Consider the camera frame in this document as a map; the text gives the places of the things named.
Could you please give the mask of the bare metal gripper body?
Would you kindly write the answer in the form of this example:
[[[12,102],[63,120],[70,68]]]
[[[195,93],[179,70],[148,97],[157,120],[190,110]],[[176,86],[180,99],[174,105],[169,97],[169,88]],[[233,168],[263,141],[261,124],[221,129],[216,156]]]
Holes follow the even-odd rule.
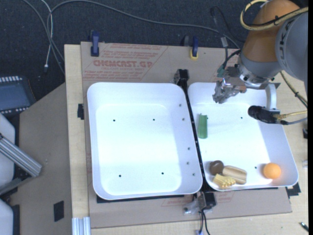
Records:
[[[266,78],[259,77],[245,67],[226,67],[221,71],[222,94],[245,93],[247,89],[264,89],[268,85]]]

